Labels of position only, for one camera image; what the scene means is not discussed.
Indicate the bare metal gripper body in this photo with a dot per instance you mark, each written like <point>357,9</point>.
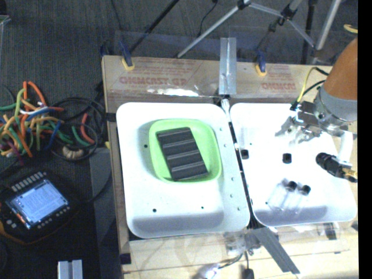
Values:
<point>311,116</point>

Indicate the brown cardboard board red print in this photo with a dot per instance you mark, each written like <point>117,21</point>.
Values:
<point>180,257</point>

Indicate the white plastic tray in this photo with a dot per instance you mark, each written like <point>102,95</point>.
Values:
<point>270,167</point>
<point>174,208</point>

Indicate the small black cap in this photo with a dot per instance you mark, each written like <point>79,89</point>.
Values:
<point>286,157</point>

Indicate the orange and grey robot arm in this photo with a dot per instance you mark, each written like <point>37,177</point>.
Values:
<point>343,77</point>

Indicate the clear plastic bottle black cap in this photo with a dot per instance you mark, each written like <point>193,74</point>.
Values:
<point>283,196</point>
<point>298,200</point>

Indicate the dark grey ribbed block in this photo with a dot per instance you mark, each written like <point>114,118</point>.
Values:
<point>183,154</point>

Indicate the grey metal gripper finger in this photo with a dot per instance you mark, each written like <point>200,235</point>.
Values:
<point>289,126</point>
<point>308,135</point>

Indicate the green plate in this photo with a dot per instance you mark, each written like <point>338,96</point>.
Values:
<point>212,147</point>

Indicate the black cylinder on white bracket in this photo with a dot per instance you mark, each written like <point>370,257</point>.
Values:
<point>329,163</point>

